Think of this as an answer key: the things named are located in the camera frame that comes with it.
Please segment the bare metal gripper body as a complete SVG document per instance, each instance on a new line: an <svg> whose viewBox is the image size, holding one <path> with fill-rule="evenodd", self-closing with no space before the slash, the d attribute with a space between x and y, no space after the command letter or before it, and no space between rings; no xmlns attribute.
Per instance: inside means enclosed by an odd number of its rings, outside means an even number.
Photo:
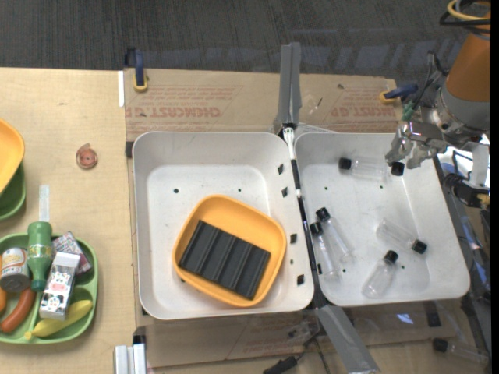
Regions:
<svg viewBox="0 0 499 374"><path fill-rule="evenodd" d="M444 134L440 128L433 123L431 117L423 117L421 120L403 121L395 131L396 136L406 139L406 157L409 155L413 145L427 145L436 149L436 157L439 153L445 153L448 143L444 140Z"/></svg>

